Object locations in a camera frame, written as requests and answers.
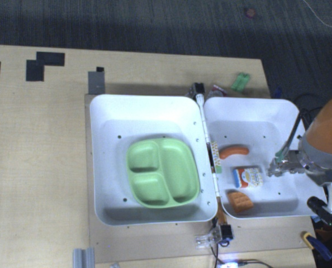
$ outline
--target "green plate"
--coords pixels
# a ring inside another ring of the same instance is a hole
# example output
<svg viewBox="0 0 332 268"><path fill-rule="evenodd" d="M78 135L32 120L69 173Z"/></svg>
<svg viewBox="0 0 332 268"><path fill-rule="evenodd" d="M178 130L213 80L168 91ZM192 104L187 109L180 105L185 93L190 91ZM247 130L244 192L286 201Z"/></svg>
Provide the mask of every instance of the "green plate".
<svg viewBox="0 0 332 268"><path fill-rule="evenodd" d="M200 192L191 150L178 139L158 138L134 143L127 151L126 162L132 194L145 207L184 205Z"/></svg>

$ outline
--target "orange sausage toy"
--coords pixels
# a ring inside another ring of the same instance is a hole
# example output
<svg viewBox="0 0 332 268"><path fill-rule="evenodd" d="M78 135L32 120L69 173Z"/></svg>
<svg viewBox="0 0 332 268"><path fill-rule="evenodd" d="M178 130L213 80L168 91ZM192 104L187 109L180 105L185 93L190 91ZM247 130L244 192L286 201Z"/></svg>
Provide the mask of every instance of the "orange sausage toy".
<svg viewBox="0 0 332 268"><path fill-rule="evenodd" d="M225 158L229 157L230 155L241 154L241 155L248 155L249 149L247 147L227 147L220 151L220 158L224 160Z"/></svg>

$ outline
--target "dark gray floor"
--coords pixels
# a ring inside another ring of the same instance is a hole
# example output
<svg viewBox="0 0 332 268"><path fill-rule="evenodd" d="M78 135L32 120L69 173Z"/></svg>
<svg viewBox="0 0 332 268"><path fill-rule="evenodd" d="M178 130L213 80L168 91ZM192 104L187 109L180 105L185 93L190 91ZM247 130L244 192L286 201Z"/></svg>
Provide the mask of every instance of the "dark gray floor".
<svg viewBox="0 0 332 268"><path fill-rule="evenodd" d="M332 25L332 0L307 1ZM0 0L0 44L257 58L272 95L332 97L332 28L301 0Z"/></svg>

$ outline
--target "table surface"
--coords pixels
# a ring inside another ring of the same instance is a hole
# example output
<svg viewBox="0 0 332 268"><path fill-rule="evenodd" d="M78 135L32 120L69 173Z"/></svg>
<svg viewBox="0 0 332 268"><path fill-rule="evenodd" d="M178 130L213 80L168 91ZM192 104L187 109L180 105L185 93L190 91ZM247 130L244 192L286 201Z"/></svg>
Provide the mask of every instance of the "table surface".
<svg viewBox="0 0 332 268"><path fill-rule="evenodd" d="M46 66L44 82L26 82L26 60L35 60L37 51L64 52L65 66ZM72 267L73 249L89 246L84 116L88 71L105 68L107 93L184 95L193 82L203 82L206 88L217 84L229 90L230 96L242 96L230 86L237 74L246 72L251 79L244 95L269 98L260 60L0 46L0 62L0 267ZM262 221L229 217L229 222L236 239L232 249L220 251L221 259L315 267L312 252L300 237L302 231L314 233L309 217ZM178 227L183 231L187 224ZM151 235L156 229L149 227ZM137 231L144 233L147 226ZM175 235L169 237L170 243L182 239L168 225L160 234ZM164 254L160 248L151 253L158 259L124 261L120 266L214 264L210 251L169 258L189 252L171 253L170 245L163 247ZM128 249L122 253L134 249L135 255L139 251L147 255L142 247Z"/></svg>

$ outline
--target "blue handle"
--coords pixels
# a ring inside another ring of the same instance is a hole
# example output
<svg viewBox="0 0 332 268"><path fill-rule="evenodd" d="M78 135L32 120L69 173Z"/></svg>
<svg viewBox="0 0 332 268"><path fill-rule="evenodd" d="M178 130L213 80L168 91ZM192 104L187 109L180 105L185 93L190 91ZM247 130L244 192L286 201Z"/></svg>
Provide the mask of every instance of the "blue handle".
<svg viewBox="0 0 332 268"><path fill-rule="evenodd" d="M324 258L325 261L330 261L332 259L332 254L329 249L323 245L319 240L314 238L313 236L308 236L306 239L313 245L314 249L316 249L320 255Z"/></svg>

